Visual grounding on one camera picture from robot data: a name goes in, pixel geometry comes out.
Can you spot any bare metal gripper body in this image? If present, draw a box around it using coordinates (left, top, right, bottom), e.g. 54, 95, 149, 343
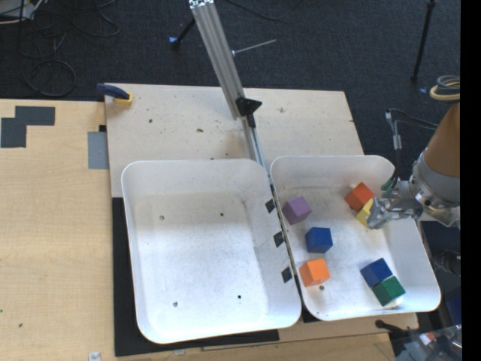
389, 171, 461, 229

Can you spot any yellow cube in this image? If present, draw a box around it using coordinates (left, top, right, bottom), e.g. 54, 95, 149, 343
354, 197, 377, 229

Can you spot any orange cube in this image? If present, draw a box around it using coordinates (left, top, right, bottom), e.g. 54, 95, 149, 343
298, 257, 331, 288
343, 181, 376, 213

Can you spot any white plastic tray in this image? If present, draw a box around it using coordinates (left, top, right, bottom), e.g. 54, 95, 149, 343
269, 154, 443, 322
120, 158, 303, 345

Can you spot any blue cube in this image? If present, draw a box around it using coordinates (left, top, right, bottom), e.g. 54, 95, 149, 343
359, 257, 394, 289
304, 226, 334, 255

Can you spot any green cube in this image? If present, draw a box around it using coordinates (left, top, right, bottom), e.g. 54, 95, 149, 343
371, 275, 407, 308

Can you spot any purple cube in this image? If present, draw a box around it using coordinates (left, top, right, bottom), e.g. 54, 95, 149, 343
281, 196, 313, 226

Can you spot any pale wood board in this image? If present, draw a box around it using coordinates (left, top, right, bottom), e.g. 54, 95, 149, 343
104, 83, 420, 353

